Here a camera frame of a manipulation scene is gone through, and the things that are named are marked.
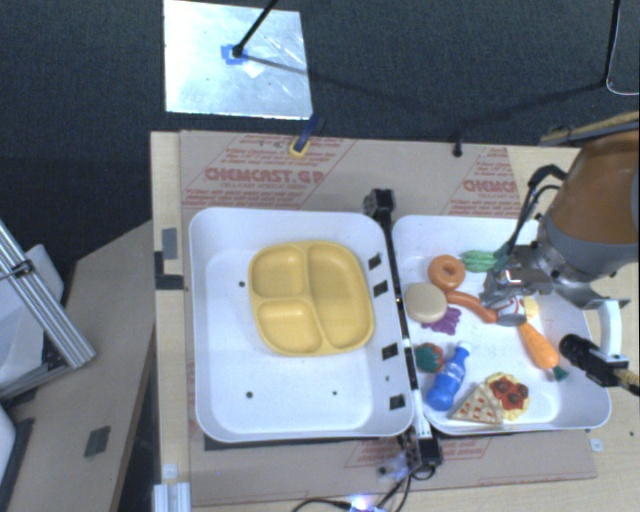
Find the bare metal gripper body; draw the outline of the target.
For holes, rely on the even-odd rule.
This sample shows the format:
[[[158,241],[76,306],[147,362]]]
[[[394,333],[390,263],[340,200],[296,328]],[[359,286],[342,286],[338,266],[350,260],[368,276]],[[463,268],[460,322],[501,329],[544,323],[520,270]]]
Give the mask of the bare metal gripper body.
[[[597,278],[579,270],[551,246],[530,243],[516,245],[509,256],[496,262],[487,272],[483,291],[499,290],[499,302],[513,295],[556,294],[574,306],[598,306],[599,294],[591,286]]]

